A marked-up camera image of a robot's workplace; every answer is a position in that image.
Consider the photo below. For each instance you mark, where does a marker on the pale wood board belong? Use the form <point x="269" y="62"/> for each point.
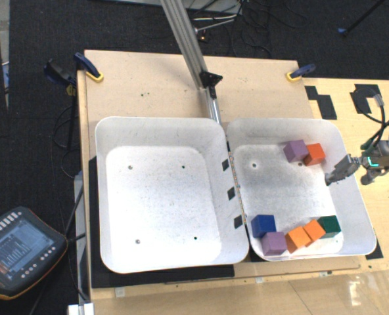
<point x="148" y="84"/>

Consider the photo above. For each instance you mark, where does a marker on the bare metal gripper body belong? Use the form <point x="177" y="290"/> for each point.
<point x="385" y="157"/>

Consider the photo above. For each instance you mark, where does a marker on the white plastic tray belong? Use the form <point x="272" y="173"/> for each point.
<point x="161" y="202"/>
<point x="280" y="192"/>

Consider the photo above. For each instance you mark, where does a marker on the orange cube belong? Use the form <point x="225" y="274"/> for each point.
<point x="297" y="239"/>
<point x="314" y="229"/>
<point x="316" y="154"/>

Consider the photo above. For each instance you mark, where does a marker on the green cube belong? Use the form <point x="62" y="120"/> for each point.
<point x="330" y="225"/>

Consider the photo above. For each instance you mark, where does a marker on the blue cube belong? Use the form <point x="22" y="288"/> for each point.
<point x="263" y="225"/>

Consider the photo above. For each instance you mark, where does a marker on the purple cube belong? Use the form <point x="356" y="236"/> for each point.
<point x="294" y="150"/>
<point x="274" y="243"/>

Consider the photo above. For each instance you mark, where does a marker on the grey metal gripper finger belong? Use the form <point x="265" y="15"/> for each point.
<point x="340" y="171"/>

